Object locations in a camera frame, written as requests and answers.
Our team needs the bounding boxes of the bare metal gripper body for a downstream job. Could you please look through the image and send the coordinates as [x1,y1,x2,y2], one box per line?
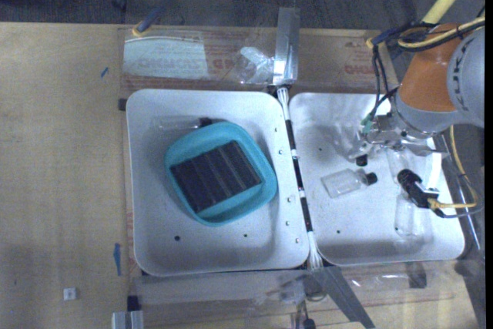
[359,112,438,152]

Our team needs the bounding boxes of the clear plastic bottle black cap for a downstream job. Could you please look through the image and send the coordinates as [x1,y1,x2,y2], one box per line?
[320,167,379,200]
[334,122,370,168]

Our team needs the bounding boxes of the thin black and white rod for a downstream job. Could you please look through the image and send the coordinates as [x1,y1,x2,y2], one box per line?
[276,86,325,271]

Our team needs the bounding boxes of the white plastic tray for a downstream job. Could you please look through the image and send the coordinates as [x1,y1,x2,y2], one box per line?
[125,88,311,278]
[287,91,467,267]

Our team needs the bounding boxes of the black ridged rectangular block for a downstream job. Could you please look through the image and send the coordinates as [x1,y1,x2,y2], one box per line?
[169,139,263,215]

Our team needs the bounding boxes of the blue divided plate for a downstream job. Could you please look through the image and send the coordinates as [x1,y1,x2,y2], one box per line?
[163,120,280,228]

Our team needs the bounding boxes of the black cylinder on white bracket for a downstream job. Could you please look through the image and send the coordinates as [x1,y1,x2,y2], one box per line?
[396,148,442,210]

